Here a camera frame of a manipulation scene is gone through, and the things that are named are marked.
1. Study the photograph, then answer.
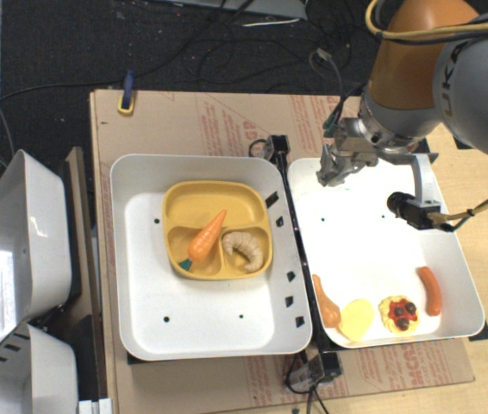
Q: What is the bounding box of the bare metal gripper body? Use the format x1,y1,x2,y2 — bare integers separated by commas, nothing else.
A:
328,117,390,167

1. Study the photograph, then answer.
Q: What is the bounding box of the thin black rod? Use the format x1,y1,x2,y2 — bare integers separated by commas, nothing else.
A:
274,152,329,354

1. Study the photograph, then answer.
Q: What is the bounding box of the white plastic tray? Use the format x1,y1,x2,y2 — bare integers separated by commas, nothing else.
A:
286,156,486,350
109,153,314,362

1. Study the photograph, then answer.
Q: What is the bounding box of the beige croissant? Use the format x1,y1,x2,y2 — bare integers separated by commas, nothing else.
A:
221,230,266,274

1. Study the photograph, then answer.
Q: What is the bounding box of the yellow divided plate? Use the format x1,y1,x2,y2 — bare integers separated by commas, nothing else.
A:
161,180,274,281

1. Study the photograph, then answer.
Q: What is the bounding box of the orange chicken drumstick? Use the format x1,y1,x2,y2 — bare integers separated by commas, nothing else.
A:
311,273,342,329

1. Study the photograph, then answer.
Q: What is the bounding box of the orange carrot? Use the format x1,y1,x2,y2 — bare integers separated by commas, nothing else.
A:
178,209,228,273

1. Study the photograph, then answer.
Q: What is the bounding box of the orange sausage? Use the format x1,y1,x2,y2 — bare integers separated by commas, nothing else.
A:
416,266,443,317

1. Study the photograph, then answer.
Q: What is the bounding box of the yellow potato chip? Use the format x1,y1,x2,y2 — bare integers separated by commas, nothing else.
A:
339,298,376,343

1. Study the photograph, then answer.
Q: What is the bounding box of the brown cardboard board red print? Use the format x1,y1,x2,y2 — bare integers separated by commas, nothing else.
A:
88,89,476,414

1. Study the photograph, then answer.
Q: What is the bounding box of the black block with thin wires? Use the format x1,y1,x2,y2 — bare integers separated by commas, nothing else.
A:
287,350,343,391
264,134,291,161

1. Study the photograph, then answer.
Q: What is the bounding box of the black cylinder on white bracket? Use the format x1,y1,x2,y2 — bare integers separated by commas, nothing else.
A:
386,151,443,232

